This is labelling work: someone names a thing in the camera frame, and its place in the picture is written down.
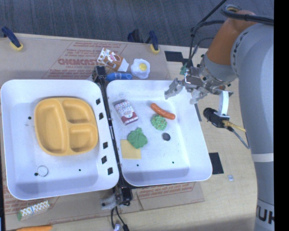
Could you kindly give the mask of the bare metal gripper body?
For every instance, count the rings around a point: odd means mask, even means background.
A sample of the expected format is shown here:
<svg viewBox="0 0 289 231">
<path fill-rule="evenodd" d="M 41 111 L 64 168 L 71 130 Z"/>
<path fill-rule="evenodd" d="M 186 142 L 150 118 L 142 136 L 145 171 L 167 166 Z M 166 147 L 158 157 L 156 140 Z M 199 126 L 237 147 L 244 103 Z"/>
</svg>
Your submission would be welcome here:
<svg viewBox="0 0 289 231">
<path fill-rule="evenodd" d="M 219 94 L 232 82 L 230 65 L 198 65 L 186 68 L 184 85 L 187 89 L 196 89 L 202 96 Z"/>
</svg>

